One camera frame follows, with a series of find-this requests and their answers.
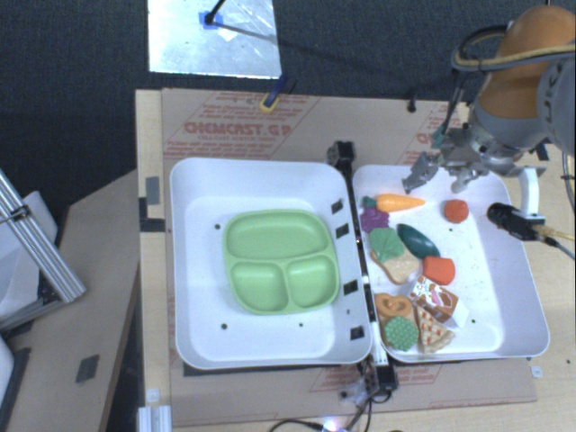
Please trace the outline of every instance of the cardboard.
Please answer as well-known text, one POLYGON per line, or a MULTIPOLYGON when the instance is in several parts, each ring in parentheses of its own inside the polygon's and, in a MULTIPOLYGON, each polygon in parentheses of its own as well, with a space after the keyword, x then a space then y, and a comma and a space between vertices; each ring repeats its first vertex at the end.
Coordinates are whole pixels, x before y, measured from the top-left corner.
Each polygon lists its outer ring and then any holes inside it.
MULTIPOLYGON (((354 167, 409 165, 428 149, 446 105, 317 96, 281 96, 270 114, 261 94, 203 90, 162 92, 166 225, 171 225, 169 174, 192 156, 324 161, 336 140, 355 143, 354 167)), ((457 117, 453 125, 458 124, 457 117)), ((349 414, 339 393, 357 380, 355 366, 284 368, 251 372, 196 372, 174 344, 172 238, 166 230, 166 288, 172 420, 175 427, 349 414)), ((375 411, 426 410, 535 401, 525 359, 399 367, 400 388, 375 411)))

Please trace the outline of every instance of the green plate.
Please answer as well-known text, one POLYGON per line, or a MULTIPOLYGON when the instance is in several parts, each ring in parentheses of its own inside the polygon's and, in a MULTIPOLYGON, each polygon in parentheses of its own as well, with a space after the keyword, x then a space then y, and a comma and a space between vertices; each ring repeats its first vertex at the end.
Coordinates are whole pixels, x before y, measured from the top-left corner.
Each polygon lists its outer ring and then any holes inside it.
POLYGON ((338 294, 332 237, 308 211, 252 211, 234 217, 224 230, 224 262, 236 299, 257 314, 313 311, 338 294))

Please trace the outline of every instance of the green divided plate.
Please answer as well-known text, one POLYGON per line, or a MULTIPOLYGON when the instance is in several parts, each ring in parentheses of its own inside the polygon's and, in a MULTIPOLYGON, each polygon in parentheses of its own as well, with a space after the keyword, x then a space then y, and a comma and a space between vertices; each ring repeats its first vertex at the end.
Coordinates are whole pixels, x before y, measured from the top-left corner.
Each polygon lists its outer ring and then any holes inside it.
POLYGON ((308 211, 252 211, 234 217, 224 230, 224 262, 236 299, 256 314, 313 311, 338 294, 332 237, 308 211))

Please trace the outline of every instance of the toy pizza slice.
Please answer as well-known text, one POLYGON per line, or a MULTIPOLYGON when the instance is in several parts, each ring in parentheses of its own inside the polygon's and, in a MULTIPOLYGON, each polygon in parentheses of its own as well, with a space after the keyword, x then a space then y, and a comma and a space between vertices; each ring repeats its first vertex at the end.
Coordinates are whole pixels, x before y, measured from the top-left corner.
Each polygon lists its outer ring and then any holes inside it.
POLYGON ((450 344, 455 336, 454 332, 438 323, 421 307, 416 308, 416 316, 420 330, 420 344, 425 354, 432 354, 450 344))

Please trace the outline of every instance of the black carpet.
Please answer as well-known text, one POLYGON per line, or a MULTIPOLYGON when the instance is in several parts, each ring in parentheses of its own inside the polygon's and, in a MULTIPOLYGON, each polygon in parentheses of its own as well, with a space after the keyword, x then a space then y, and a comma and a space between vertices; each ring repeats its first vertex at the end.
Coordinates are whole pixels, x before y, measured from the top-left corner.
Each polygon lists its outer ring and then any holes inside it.
MULTIPOLYGON (((545 0, 273 0, 297 94, 447 100, 462 37, 545 0)), ((553 0, 576 11, 576 0, 553 0)), ((0 0, 0 168, 53 214, 136 166, 134 90, 265 91, 148 72, 147 0, 0 0)), ((475 88, 467 91, 472 99, 475 88)))

